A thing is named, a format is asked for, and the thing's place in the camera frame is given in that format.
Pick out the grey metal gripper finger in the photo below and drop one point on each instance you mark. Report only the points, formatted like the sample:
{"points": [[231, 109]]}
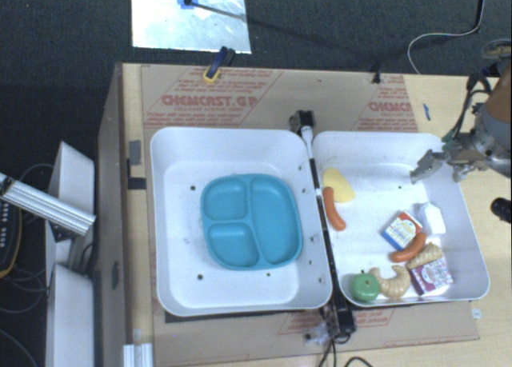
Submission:
{"points": [[463, 171], [426, 165]]}

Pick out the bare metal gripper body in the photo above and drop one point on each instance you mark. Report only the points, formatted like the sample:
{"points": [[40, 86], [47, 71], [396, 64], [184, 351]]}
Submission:
{"points": [[476, 151]]}

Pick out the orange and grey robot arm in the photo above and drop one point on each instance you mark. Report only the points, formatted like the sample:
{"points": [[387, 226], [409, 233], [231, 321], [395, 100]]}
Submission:
{"points": [[501, 107]]}

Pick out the white bottle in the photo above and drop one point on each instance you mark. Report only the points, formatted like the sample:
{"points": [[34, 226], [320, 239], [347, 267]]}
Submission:
{"points": [[434, 219]]}

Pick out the blue and white carton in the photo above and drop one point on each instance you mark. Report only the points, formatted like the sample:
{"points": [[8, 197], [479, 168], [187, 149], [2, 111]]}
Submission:
{"points": [[400, 229]]}

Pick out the white plastic tray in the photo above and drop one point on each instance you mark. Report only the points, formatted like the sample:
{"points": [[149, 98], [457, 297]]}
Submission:
{"points": [[184, 237], [376, 213]]}

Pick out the orange sausage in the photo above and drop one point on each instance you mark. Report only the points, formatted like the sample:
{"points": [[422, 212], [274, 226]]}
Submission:
{"points": [[409, 249], [333, 209]]}

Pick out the beige ice cream cone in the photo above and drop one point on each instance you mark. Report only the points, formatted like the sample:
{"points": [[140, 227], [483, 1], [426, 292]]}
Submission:
{"points": [[426, 255]]}

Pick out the thin black and white rod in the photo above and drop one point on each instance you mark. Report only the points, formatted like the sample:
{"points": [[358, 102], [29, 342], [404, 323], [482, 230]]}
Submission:
{"points": [[318, 185]]}

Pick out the dark red carton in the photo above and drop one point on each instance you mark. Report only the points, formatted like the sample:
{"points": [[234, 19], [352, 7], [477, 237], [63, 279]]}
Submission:
{"points": [[433, 277]]}

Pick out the beige croissant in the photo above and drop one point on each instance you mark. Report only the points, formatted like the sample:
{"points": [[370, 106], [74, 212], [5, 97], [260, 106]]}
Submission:
{"points": [[394, 283]]}

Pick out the green doughnut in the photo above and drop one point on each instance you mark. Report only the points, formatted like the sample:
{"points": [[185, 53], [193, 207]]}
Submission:
{"points": [[365, 287]]}

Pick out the blue divided plate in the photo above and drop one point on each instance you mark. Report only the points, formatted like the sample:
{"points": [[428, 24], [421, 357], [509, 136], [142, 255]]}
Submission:
{"points": [[248, 221]]}

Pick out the brown cardboard board red print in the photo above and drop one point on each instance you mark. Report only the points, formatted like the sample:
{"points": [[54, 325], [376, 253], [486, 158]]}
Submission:
{"points": [[248, 105]]}

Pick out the black cylinder on white bracket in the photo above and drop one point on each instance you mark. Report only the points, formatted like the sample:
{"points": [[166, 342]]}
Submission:
{"points": [[503, 208]]}

